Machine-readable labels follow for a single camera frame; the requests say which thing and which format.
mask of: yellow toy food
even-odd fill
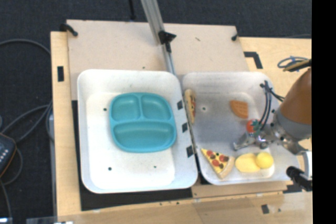
[[[240,172],[253,173],[260,170],[256,163],[257,156],[254,153],[247,153],[236,159],[235,166]]]
[[[256,157],[256,163],[261,169],[267,169],[273,165],[274,159],[268,152],[260,152]]]

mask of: pepperoni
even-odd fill
[[[223,162],[227,162],[229,160],[229,158],[222,154],[221,156],[219,156],[219,160],[223,163]]]
[[[214,166],[219,166],[219,161],[216,160],[216,159],[214,159],[214,160],[212,161],[212,164],[213,164]]]

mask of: black clip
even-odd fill
[[[77,37],[78,36],[78,33],[68,24],[65,24],[65,23],[62,23],[60,24],[59,26],[59,30],[62,31],[62,32],[66,32],[66,31],[69,31],[72,33],[72,35],[74,37]]]
[[[166,50],[167,52],[172,52],[172,48],[170,46],[170,42],[176,37],[176,35],[174,34],[170,34],[167,33],[165,31],[160,31],[159,32],[159,38],[160,38],[160,42],[161,44],[165,44],[166,45]]]

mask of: blue plate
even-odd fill
[[[118,95],[111,102],[109,117],[113,140],[124,151],[162,151],[171,147],[176,140],[172,109],[160,95]]]

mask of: toy pizza slice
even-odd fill
[[[184,92],[185,99],[188,105],[189,115],[191,123],[194,124],[195,122],[195,114],[196,114],[196,94],[193,90],[187,89]]]
[[[235,158],[232,156],[226,156],[222,153],[204,148],[202,148],[201,151],[220,179],[226,177],[235,166]]]
[[[248,104],[246,102],[238,101],[238,100],[231,100],[230,107],[233,113],[236,114],[236,116],[242,119],[248,118]]]

